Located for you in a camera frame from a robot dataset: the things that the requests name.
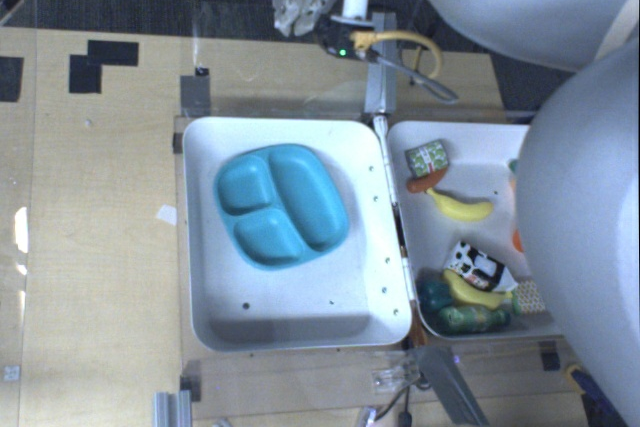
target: yellow banana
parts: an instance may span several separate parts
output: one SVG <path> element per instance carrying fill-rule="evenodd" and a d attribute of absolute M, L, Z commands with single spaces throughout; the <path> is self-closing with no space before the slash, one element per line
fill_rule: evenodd
<path fill-rule="evenodd" d="M 478 290 L 450 269 L 445 269 L 442 277 L 449 285 L 449 293 L 456 305 L 473 306 L 474 304 L 479 304 L 493 311 L 503 301 L 513 297 L 511 292 L 485 292 Z"/>
<path fill-rule="evenodd" d="M 482 221 L 493 212 L 493 203 L 491 203 L 491 201 L 463 203 L 457 199 L 440 194 L 433 189 L 427 189 L 427 194 L 434 199 L 440 212 L 456 221 Z"/>

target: clear plastic panel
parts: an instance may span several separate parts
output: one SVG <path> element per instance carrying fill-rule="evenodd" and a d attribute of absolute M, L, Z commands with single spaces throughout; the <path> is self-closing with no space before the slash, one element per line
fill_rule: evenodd
<path fill-rule="evenodd" d="M 0 5 L 0 424 L 17 425 L 29 257 L 37 0 Z"/>

